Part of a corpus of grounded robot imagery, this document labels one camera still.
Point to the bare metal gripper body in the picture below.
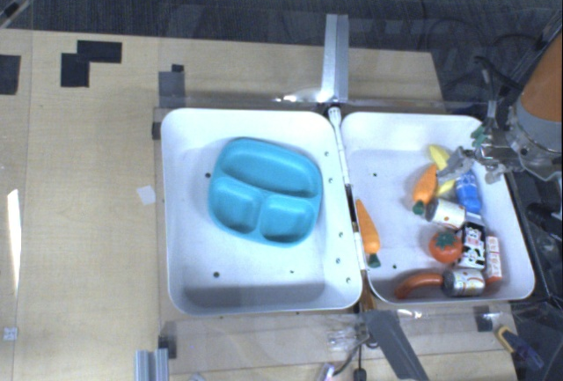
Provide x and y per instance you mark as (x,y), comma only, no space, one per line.
(523,152)

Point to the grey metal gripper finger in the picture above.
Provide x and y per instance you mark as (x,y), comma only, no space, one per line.
(453,170)
(462,154)

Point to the yellow banana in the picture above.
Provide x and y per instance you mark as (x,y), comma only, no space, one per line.
(439,154)

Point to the blue bottle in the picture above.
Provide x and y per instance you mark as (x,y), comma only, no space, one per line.
(468,194)

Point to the small orange carrot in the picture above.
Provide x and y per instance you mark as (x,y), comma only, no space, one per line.
(426,188)

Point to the white can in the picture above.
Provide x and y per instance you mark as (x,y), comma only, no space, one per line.
(449,213)

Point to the white plastic tray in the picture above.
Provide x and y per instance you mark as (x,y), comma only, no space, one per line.
(396,159)
(198,238)

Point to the orange tomato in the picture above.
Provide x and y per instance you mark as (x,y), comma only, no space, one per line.
(445,248)

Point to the black and white carton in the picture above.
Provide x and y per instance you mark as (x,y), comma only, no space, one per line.
(473,247)

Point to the orange and white carton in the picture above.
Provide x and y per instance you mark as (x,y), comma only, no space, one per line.
(493,260)

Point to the large orange carrot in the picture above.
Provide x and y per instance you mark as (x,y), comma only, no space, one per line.
(368,229)

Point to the silver can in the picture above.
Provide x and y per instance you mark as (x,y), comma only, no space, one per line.
(464,282)

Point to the orange sausage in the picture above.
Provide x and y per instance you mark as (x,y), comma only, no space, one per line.
(418,283)

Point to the thin black and white rod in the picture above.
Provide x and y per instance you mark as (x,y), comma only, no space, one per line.
(335,117)

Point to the blue divided plate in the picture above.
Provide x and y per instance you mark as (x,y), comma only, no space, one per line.
(264,190)

